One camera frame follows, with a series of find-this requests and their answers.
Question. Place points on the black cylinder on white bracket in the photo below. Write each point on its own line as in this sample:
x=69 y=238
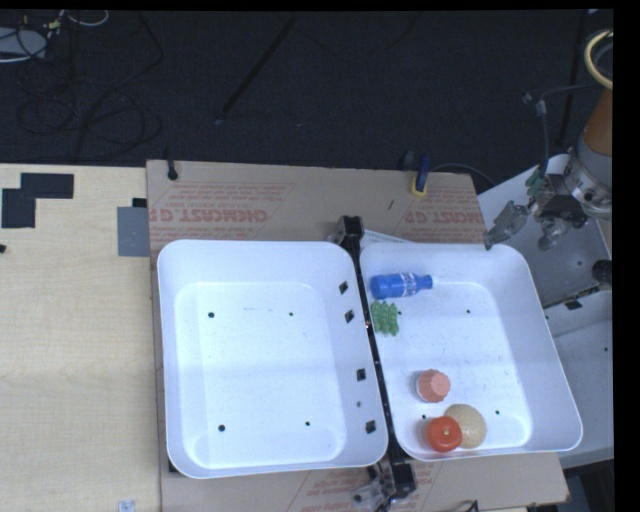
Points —
x=603 y=272

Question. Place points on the brown cardboard board red print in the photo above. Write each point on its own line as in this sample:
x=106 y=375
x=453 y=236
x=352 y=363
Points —
x=300 y=210

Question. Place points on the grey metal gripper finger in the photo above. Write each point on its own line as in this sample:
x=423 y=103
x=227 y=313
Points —
x=554 y=234
x=509 y=220

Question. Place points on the white plastic tray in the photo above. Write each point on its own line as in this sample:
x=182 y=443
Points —
x=260 y=370
x=480 y=350

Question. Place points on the green grapes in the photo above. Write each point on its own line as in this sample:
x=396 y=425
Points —
x=385 y=317

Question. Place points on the red tomato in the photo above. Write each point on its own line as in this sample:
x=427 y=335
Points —
x=442 y=434

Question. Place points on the blue plastic bottle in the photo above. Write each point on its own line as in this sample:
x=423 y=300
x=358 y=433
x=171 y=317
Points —
x=395 y=285

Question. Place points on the thin black rod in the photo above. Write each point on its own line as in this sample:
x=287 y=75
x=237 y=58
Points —
x=372 y=340

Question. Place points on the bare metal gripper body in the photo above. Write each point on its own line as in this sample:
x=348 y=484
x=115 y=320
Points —
x=565 y=207

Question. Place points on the pink cupcake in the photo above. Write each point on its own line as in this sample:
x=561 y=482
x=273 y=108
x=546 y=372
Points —
x=434 y=385

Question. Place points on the beige bread roll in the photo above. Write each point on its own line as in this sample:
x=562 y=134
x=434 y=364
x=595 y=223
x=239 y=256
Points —
x=472 y=425

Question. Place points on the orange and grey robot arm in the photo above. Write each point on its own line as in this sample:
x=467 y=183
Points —
x=597 y=130

